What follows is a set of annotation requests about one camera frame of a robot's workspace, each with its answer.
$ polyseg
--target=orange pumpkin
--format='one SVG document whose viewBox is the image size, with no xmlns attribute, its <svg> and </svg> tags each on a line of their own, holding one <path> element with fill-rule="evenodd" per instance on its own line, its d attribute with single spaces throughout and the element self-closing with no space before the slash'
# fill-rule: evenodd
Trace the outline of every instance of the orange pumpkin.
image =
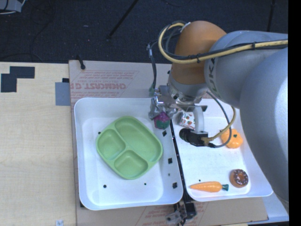
<svg viewBox="0 0 301 226">
<path fill-rule="evenodd" d="M 226 130 L 224 133 L 221 134 L 222 142 L 225 143 L 229 138 L 230 130 Z M 227 143 L 227 147 L 229 148 L 239 148 L 240 145 L 243 143 L 243 138 L 241 137 L 240 133 L 236 129 L 232 129 L 232 135 L 230 141 Z"/>
</svg>

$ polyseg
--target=donut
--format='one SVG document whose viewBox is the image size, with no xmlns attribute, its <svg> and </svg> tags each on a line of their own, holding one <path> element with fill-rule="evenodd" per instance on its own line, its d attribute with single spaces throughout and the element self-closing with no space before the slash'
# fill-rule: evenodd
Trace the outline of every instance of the donut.
<svg viewBox="0 0 301 226">
<path fill-rule="evenodd" d="M 235 187 L 244 187 L 249 182 L 247 173 L 242 169 L 235 169 L 230 174 L 230 182 Z"/>
</svg>

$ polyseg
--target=yellow cable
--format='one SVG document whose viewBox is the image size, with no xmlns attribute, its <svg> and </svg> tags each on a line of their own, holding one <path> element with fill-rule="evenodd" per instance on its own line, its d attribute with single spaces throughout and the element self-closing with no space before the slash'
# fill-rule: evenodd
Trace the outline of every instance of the yellow cable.
<svg viewBox="0 0 301 226">
<path fill-rule="evenodd" d="M 214 139 L 218 138 L 222 133 L 224 133 L 225 131 L 227 131 L 230 126 L 233 124 L 235 118 L 236 118 L 236 110 L 234 107 L 232 107 L 232 110 L 233 110 L 233 118 L 232 120 L 230 121 L 230 123 L 223 129 L 221 130 L 219 133 L 217 133 L 215 136 L 213 137 L 201 137 L 201 140 L 204 141 L 204 144 L 208 144 L 209 142 L 213 141 Z"/>
<path fill-rule="evenodd" d="M 176 27 L 176 26 L 182 26 L 183 27 L 184 25 L 185 24 L 183 24 L 183 23 L 175 23 L 175 24 L 169 26 L 168 29 L 171 29 L 171 28 Z M 159 50 L 160 50 L 161 54 L 166 59 L 168 59 L 169 61 L 171 61 L 173 63 L 178 63 L 178 64 L 192 64 L 192 63 L 203 61 L 203 60 L 206 60 L 206 59 L 215 58 L 215 57 L 224 56 L 224 55 L 229 55 L 229 54 L 237 53 L 237 52 L 248 50 L 248 49 L 262 48 L 262 47 L 267 47 L 267 46 L 278 46 L 278 45 L 286 45 L 286 44 L 288 44 L 288 40 L 278 40 L 278 41 L 269 41 L 269 42 L 257 42 L 255 44 L 243 45 L 243 46 L 240 46 L 240 47 L 237 47 L 237 48 L 229 49 L 227 51 L 215 53 L 213 55 L 202 56 L 202 57 L 198 57 L 198 58 L 194 58 L 194 59 L 179 60 L 179 59 L 175 59 L 175 58 L 170 57 L 163 50 L 163 47 L 162 47 L 162 38 L 163 38 L 163 35 L 165 34 L 166 30 L 167 30 L 167 27 L 159 35 L 159 38 L 158 38 Z"/>
</svg>

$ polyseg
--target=carrot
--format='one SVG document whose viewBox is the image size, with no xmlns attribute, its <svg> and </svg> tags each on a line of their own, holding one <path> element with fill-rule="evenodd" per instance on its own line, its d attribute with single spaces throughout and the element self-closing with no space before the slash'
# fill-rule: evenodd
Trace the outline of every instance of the carrot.
<svg viewBox="0 0 301 226">
<path fill-rule="evenodd" d="M 229 188 L 229 185 L 228 184 L 222 185 L 219 182 L 211 181 L 211 182 L 196 183 L 196 184 L 190 185 L 189 187 L 192 189 L 200 190 L 200 191 L 216 193 L 222 189 L 227 191 Z"/>
</svg>

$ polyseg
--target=green plate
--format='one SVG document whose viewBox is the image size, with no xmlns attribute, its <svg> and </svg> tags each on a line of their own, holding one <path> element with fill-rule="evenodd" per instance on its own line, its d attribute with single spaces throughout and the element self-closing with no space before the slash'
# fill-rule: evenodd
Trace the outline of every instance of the green plate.
<svg viewBox="0 0 301 226">
<path fill-rule="evenodd" d="M 107 126 L 96 139 L 102 159 L 121 177 L 136 179 L 161 158 L 163 146 L 156 135 L 132 116 Z"/>
</svg>

